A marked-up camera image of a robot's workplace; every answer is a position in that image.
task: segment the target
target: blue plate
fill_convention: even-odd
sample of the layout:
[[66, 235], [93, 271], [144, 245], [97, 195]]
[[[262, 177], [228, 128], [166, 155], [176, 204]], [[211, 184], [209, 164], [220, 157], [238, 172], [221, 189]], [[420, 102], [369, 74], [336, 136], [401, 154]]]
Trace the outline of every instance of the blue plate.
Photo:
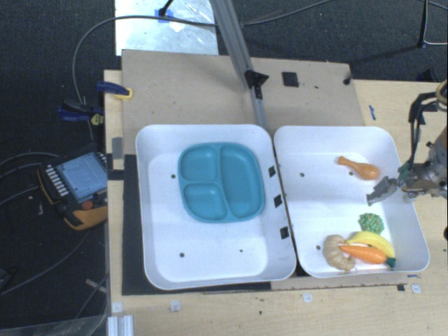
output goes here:
[[207, 223], [246, 221], [265, 205], [255, 155], [236, 143], [204, 143], [184, 150], [178, 179], [187, 212]]

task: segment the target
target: wooden tabletop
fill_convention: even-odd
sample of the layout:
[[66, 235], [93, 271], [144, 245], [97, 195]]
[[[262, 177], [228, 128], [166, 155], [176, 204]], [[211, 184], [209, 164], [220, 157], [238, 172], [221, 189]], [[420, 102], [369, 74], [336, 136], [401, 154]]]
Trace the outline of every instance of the wooden tabletop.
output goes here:
[[[121, 71], [106, 71], [105, 79], [121, 82]], [[401, 161], [410, 155], [410, 104], [421, 92], [434, 91], [434, 83], [353, 80], [366, 125], [388, 131]], [[112, 139], [123, 136], [123, 103], [105, 96], [106, 150]], [[427, 113], [421, 147], [423, 162], [427, 141], [434, 141], [446, 125], [444, 113]], [[123, 168], [120, 158], [114, 168]], [[447, 201], [420, 197], [417, 215], [430, 250], [427, 269], [407, 279], [405, 290], [396, 286], [285, 290], [250, 293], [182, 293], [121, 295], [123, 182], [108, 182], [111, 301], [121, 302], [119, 314], [133, 315], [135, 335], [444, 335], [448, 329]], [[412, 290], [417, 284], [420, 293]], [[305, 302], [307, 294], [312, 301]], [[171, 301], [181, 303], [172, 312]]]

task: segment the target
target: orange carrot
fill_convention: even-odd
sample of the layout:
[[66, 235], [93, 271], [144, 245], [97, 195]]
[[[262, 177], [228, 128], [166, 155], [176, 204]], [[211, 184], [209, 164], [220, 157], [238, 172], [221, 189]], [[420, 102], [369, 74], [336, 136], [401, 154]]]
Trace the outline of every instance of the orange carrot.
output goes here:
[[388, 258], [381, 250], [372, 246], [358, 246], [358, 245], [339, 245], [339, 249], [343, 252], [354, 256], [372, 264], [387, 263], [391, 267], [395, 266], [395, 258]]

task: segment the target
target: multimeter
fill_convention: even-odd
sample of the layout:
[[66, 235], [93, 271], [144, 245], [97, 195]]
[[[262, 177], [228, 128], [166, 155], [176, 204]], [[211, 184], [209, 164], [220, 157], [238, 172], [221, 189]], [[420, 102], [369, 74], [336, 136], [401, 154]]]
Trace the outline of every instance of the multimeter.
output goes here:
[[44, 162], [38, 179], [70, 228], [84, 230], [107, 219], [106, 157], [97, 152], [95, 143]]

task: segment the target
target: toy broccoli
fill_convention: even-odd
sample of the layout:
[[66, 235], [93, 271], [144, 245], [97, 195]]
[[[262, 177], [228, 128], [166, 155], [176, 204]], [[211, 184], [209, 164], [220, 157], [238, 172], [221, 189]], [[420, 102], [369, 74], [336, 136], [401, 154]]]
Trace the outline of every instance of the toy broccoli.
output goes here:
[[359, 225], [362, 230], [374, 232], [378, 235], [384, 230], [383, 221], [377, 214], [373, 213], [361, 214], [359, 218]]

